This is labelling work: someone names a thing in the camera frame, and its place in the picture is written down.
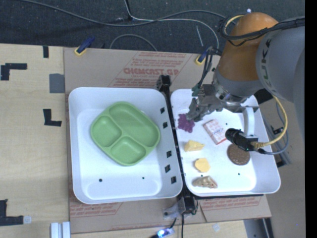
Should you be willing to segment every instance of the cardboard sheet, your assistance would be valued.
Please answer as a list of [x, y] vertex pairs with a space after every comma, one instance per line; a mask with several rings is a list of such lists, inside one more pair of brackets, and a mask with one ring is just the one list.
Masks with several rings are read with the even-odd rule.
[[[69, 211], [71, 232], [86, 233], [146, 227], [170, 226], [163, 209], [176, 198], [86, 205], [72, 191], [68, 95], [77, 87], [155, 88], [160, 74], [170, 75], [170, 90], [192, 88], [200, 79], [203, 66], [194, 63], [197, 54], [88, 49], [78, 57], [73, 48], [64, 48], [67, 152], [69, 172]], [[219, 57], [214, 57], [215, 67]], [[211, 82], [212, 72], [205, 78]], [[196, 215], [185, 224], [221, 222], [271, 217], [266, 196], [242, 196], [199, 200]]]

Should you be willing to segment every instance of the yellow cheese wedge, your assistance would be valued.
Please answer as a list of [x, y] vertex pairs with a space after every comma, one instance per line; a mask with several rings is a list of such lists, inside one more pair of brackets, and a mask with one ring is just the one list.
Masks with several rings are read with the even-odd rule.
[[200, 172], [208, 172], [210, 169], [210, 165], [206, 158], [200, 158], [195, 161], [195, 168], [197, 168]]
[[204, 147], [204, 144], [201, 144], [199, 142], [193, 141], [193, 140], [189, 140], [185, 147], [184, 150], [185, 152], [189, 152], [189, 151], [200, 151], [202, 150], [202, 148]]

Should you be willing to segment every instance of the black tape mark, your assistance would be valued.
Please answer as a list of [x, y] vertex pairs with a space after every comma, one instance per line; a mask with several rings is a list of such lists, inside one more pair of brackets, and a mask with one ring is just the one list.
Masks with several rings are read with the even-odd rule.
[[8, 81], [11, 69], [26, 70], [27, 68], [28, 68], [27, 63], [6, 63], [5, 65], [1, 65], [0, 80]]
[[27, 63], [6, 63], [5, 66], [8, 69], [27, 69], [28, 68]]
[[52, 121], [51, 109], [43, 109], [43, 113], [44, 113], [44, 120], [45, 120], [44, 125], [61, 127], [61, 121]]
[[65, 93], [65, 79], [62, 74], [50, 74], [50, 93]]
[[49, 48], [48, 48], [48, 46], [43, 46], [43, 58], [49, 58]]
[[18, 217], [7, 217], [6, 215], [6, 203], [7, 199], [0, 200], [0, 226], [13, 226], [13, 225], [22, 225], [23, 216]]

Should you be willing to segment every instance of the blue clamp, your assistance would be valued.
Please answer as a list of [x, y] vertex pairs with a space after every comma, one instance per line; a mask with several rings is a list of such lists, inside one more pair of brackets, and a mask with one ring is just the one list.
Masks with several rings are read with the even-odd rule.
[[208, 49], [206, 49], [200, 56], [198, 56], [195, 60], [195, 64], [197, 65], [202, 65], [206, 59], [207, 56], [207, 51]]
[[78, 48], [74, 50], [75, 54], [78, 56], [81, 56], [82, 54], [84, 54], [87, 48], [90, 47], [90, 45], [92, 44], [94, 40], [95, 40], [94, 37], [90, 37], [87, 40], [85, 40]]

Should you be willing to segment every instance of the yellow cable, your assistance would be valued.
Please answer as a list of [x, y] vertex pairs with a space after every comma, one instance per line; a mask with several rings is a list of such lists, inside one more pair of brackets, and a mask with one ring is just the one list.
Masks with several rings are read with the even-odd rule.
[[288, 126], [288, 120], [287, 120], [287, 115], [286, 115], [286, 111], [284, 110], [281, 102], [279, 101], [279, 99], [273, 95], [273, 98], [276, 100], [278, 106], [281, 108], [281, 111], [284, 115], [284, 119], [285, 119], [285, 124], [284, 124], [284, 129], [282, 131], [282, 133], [275, 139], [269, 141], [269, 142], [251, 142], [251, 144], [254, 146], [254, 148], [258, 149], [258, 148], [261, 148], [261, 147], [264, 147], [264, 146], [268, 146], [268, 145], [271, 145], [271, 144], [274, 144], [276, 143], [277, 141], [279, 141], [283, 136], [284, 134], [286, 133], [286, 130], [287, 130], [287, 126]]
[[224, 32], [227, 34], [227, 31], [226, 31], [227, 26], [228, 26], [233, 20], [235, 20], [235, 19], [237, 19], [237, 18], [241, 18], [241, 17], [243, 17], [243, 16], [244, 16], [244, 14], [241, 14], [241, 15], [237, 15], [237, 16], [234, 16], [234, 17], [232, 17], [231, 19], [229, 19], [228, 22], [226, 23], [226, 25], [224, 26]]

